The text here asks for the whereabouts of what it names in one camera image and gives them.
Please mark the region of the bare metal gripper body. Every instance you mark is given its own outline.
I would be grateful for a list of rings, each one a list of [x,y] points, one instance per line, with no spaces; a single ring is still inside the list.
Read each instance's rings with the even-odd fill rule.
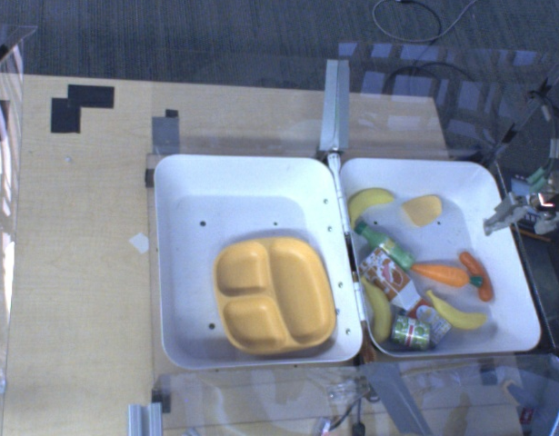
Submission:
[[[559,213],[559,171],[540,176],[530,185],[530,204],[539,213]]]

